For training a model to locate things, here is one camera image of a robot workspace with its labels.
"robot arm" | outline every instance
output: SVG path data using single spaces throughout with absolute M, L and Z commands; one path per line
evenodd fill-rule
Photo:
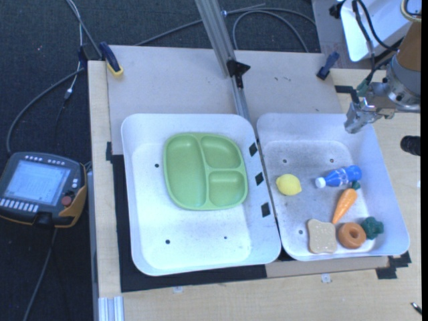
M 395 112 L 421 112 L 422 16 L 409 15 L 406 4 L 407 0 L 403 0 L 401 11 L 412 24 L 387 64 L 383 81 L 371 82 L 358 91 L 358 96 L 353 96 L 344 124 L 349 133 L 356 133 L 382 117 L 391 119 Z

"white tray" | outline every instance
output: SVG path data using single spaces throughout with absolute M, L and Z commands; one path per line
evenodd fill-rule
M 163 146 L 182 132 L 226 136 L 241 149 L 246 200 L 231 209 L 190 211 L 169 197 Z M 251 124 L 233 114 L 133 114 L 122 123 L 132 260 L 151 276 L 257 265 L 275 260 L 281 241 Z
M 344 114 L 264 114 L 257 123 L 261 152 L 267 171 L 282 245 L 301 261 L 399 255 L 409 248 L 409 234 L 389 174 L 385 167 L 375 130 L 366 125 L 359 133 L 344 129 Z M 339 221 L 362 222 L 373 216 L 382 221 L 385 232 L 367 240 L 359 249 L 349 250 L 338 243 L 333 254 L 313 254 L 308 249 L 306 223 L 315 218 L 331 222 L 342 187 L 318 189 L 315 178 L 331 170 L 358 165 L 362 170 L 358 199 Z M 285 196 L 276 187 L 284 173 L 296 175 L 302 192 Z
M 411 22 L 403 17 L 400 12 L 402 0 L 361 0 L 367 7 L 370 14 L 374 30 L 378 37 L 385 44 L 392 46 L 397 43 L 407 33 Z M 409 9 L 416 11 L 422 6 L 421 0 L 410 0 Z M 374 54 L 380 55 L 386 49 L 381 46 L 375 37 L 373 37 L 368 26 L 362 7 L 358 4 L 358 10 L 361 14 L 361 21 L 367 30 L 368 35 L 373 40 Z M 346 44 L 348 46 L 349 57 L 351 61 L 358 62 L 370 57 L 367 49 L 366 39 L 355 19 L 355 13 L 352 10 L 352 0 L 346 0 L 340 9 L 340 18 L 342 20 Z

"brown donut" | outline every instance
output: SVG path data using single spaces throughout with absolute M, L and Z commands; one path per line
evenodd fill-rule
M 348 249 L 358 249 L 366 241 L 366 232 L 355 222 L 340 226 L 337 236 L 342 246 Z

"red button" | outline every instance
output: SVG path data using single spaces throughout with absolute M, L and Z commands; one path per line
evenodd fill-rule
M 64 196 L 61 199 L 61 203 L 65 206 L 65 207 L 69 207 L 73 202 L 73 199 L 70 196 Z

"blue and yellow clamp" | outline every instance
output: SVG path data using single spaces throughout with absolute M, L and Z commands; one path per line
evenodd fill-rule
M 100 50 L 103 58 L 106 60 L 107 68 L 110 70 L 113 76 L 118 77 L 122 75 L 123 68 L 116 59 L 116 56 L 114 55 L 113 51 L 110 49 L 110 46 L 108 46 L 105 41 L 102 41 L 100 43 Z

